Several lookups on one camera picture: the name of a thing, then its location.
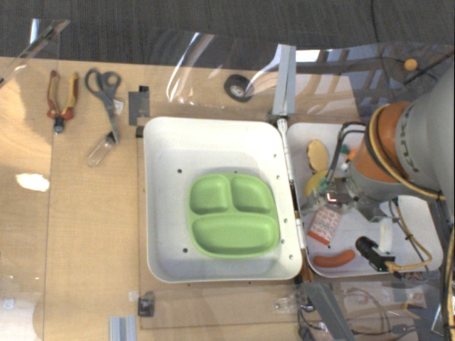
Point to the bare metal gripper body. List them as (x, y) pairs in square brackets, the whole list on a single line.
[(339, 194)]

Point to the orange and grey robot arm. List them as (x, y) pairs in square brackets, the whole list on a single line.
[(423, 144)]

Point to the yellow banana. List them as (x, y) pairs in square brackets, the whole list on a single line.
[(313, 185)]

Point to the orange and white packet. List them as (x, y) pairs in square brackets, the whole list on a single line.
[(324, 226)]

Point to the white plastic tray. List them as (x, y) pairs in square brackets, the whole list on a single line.
[(167, 208), (359, 233)]

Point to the red sausage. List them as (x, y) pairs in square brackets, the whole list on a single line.
[(334, 260)]

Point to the green divided plate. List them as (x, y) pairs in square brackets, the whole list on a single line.
[(232, 231)]

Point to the black tape roll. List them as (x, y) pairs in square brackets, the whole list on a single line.
[(236, 89)]

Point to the small orange ball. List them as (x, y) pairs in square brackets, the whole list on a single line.
[(410, 64)]

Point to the small clear plastic bottle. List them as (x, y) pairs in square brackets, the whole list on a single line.
[(99, 151)]

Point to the grey scissors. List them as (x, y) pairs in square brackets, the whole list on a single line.
[(106, 98)]

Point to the red and yellow pliers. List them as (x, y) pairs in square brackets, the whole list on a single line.
[(53, 98)]

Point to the black cylinder on white bracket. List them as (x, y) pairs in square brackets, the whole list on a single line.
[(369, 249)]

